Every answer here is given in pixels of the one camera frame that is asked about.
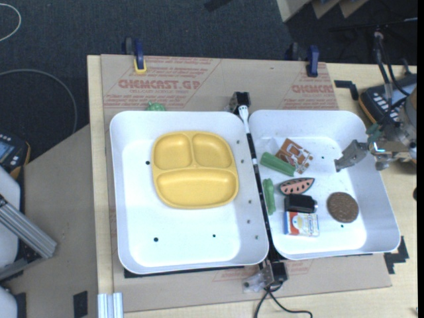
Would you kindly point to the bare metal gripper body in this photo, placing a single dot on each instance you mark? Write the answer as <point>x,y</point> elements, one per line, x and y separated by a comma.
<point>394,149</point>

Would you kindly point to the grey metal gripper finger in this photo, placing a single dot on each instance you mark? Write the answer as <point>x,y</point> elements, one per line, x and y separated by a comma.
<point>351,155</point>
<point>382,165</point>

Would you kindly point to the brown round biscuit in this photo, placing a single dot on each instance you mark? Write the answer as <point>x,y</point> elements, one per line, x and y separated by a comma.
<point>342,207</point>

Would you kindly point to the orange and white packet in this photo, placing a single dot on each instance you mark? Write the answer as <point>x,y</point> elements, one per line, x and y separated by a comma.
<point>296,152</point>

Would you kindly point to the toy watermelon slice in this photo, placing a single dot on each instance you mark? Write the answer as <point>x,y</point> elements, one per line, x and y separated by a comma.
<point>296,187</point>

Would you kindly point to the small black box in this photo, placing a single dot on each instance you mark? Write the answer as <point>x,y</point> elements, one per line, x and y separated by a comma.
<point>299,203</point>

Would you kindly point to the green ribbed toy stick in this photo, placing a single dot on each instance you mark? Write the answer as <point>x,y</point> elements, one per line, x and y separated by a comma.
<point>276,164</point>

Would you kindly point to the orange and white carton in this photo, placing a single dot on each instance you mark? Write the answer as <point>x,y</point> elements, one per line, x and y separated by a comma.
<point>299,224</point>

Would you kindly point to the white plastic tray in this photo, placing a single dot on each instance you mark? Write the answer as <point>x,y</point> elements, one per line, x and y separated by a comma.
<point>331,243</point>
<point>185,237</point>

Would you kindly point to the green toy pea pod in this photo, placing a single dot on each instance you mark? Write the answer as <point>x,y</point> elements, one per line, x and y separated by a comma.
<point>269,195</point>

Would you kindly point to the thin black and white rod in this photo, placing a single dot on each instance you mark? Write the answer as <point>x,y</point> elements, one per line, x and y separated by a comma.
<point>254,159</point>

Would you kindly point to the yellow divided plate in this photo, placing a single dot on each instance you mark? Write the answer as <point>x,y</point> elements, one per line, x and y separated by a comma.
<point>195,181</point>

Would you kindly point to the brown cardboard board red print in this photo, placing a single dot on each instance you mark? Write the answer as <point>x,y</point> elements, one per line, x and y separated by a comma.
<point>212,78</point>

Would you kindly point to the green toy vegetable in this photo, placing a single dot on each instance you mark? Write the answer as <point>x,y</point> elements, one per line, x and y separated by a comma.
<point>155,106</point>

